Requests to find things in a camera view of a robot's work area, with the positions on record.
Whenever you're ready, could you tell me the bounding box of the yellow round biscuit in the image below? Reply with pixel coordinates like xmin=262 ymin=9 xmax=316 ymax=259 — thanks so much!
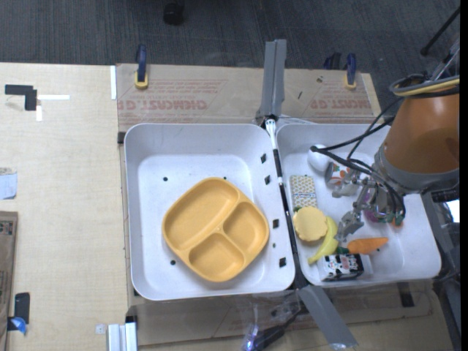
xmin=292 ymin=205 xmax=328 ymax=243

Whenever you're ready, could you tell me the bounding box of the white cow print carton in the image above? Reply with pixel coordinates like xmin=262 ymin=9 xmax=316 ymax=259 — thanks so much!
xmin=317 ymin=253 xmax=374 ymax=282

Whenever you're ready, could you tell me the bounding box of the brown cardboard board, red print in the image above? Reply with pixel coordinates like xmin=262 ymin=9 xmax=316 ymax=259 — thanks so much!
xmin=116 ymin=63 xmax=444 ymax=347

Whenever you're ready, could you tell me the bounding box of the white can with orange print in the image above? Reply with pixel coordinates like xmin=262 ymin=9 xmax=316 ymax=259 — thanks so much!
xmin=324 ymin=161 xmax=352 ymax=189

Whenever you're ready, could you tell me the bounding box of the yellow divided plate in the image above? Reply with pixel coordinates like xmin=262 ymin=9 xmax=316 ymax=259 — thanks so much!
xmin=161 ymin=176 xmax=271 ymax=284

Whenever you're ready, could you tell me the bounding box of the orange carrot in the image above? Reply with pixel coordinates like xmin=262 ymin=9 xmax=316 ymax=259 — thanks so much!
xmin=336 ymin=236 xmax=390 ymax=256

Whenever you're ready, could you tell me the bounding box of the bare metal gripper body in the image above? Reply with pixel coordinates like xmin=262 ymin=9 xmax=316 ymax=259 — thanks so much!
xmin=351 ymin=175 xmax=396 ymax=219

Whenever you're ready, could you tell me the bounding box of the white egg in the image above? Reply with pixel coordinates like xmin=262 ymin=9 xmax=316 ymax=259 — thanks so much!
xmin=307 ymin=143 xmax=331 ymax=173

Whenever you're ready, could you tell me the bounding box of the yellow patterned carton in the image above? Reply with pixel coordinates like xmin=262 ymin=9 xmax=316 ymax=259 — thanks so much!
xmin=289 ymin=174 xmax=318 ymax=212

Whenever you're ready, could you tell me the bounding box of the white plastic tray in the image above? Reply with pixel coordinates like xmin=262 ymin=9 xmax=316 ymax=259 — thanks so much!
xmin=274 ymin=122 xmax=442 ymax=288
xmin=123 ymin=122 xmax=296 ymax=302

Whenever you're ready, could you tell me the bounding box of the yellow banana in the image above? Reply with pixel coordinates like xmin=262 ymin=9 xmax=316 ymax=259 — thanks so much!
xmin=307 ymin=216 xmax=340 ymax=266

